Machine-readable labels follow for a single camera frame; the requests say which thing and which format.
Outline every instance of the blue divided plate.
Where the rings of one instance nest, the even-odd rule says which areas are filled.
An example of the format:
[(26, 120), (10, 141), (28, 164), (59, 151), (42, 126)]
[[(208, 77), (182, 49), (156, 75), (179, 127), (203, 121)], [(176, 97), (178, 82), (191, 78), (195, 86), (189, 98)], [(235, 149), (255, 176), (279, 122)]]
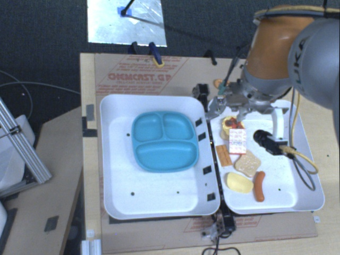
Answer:
[(132, 124), (137, 163), (152, 172), (177, 172), (194, 166), (199, 149), (190, 120), (177, 112), (149, 112)]

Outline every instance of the cardboard box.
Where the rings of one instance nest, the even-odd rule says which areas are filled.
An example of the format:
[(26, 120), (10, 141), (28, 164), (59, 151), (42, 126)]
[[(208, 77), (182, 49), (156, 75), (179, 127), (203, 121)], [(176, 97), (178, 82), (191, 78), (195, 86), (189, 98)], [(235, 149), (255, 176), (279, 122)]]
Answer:
[[(100, 215), (95, 209), (93, 210), (93, 206), (86, 206), (89, 208), (88, 212), (93, 210), (96, 213), (87, 215), (87, 230), (96, 228), (95, 237), (100, 237), (102, 240), (103, 254), (211, 244), (209, 239), (201, 235), (201, 231), (213, 223), (210, 216), (121, 222), (109, 218), (103, 205), (100, 101), (108, 94), (190, 96), (192, 88), (197, 83), (209, 84), (210, 97), (212, 97), (217, 94), (213, 81), (224, 78), (231, 61), (219, 59), (218, 65), (213, 66), (211, 60), (207, 58), (163, 57), (163, 60), (165, 66), (161, 69), (156, 68), (150, 56), (140, 55), (94, 54), (88, 55), (87, 61), (82, 62), (83, 69), (86, 67), (86, 70), (82, 71), (83, 116), (88, 127), (92, 126), (98, 133), (96, 142), (98, 143), (99, 179), (94, 180), (99, 182), (100, 192)], [(240, 69), (235, 69), (231, 81), (239, 75)], [(85, 177), (85, 185), (91, 180)], [(222, 239), (221, 243), (317, 236), (313, 215), (310, 212), (238, 216), (235, 221), (236, 231), (230, 238)]]

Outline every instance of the wooden table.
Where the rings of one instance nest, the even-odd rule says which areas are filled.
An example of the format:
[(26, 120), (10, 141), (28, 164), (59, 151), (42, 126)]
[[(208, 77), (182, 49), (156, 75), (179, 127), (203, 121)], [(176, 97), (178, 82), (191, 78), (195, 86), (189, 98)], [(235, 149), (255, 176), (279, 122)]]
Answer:
[(82, 186), (80, 108), (45, 123), (36, 152), (53, 177), (4, 203), (17, 209), (4, 255), (64, 254)]
[[(215, 71), (211, 69), (209, 59), (192, 58), (186, 64), (188, 70), (187, 79), (177, 80), (178, 87), (169, 83), (168, 90), (162, 94), (168, 94), (171, 90), (178, 92), (178, 95), (189, 96), (196, 83), (210, 84), (210, 95), (214, 96), (217, 90), (213, 88), (212, 81), (215, 78), (223, 78), (227, 72), (230, 59), (217, 59), (219, 67)], [(95, 78), (95, 55), (81, 55), (81, 84), (82, 84), (82, 116), (86, 117), (87, 104), (94, 105), (96, 110), (96, 88)], [(232, 81), (240, 74), (236, 69)], [(316, 224), (318, 236), (305, 239), (292, 239), (281, 241), (267, 241), (236, 244), (242, 253), (247, 254), (337, 254), (340, 250), (338, 238), (340, 236), (340, 202), (339, 202), (339, 147), (336, 141), (333, 117), (331, 111), (302, 98), (300, 115), (310, 148), (315, 162), (318, 164), (319, 177), (325, 194), (324, 207), (315, 212), (314, 216), (320, 219)], [(88, 129), (97, 128), (97, 118), (87, 122)], [(84, 148), (84, 192), (86, 209), (87, 240), (101, 238), (100, 222), (100, 197), (99, 197), (99, 176), (98, 176), (98, 141), (96, 137), (88, 137), (83, 141)], [(203, 247), (168, 249), (156, 251), (140, 251), (133, 254), (200, 254)]]

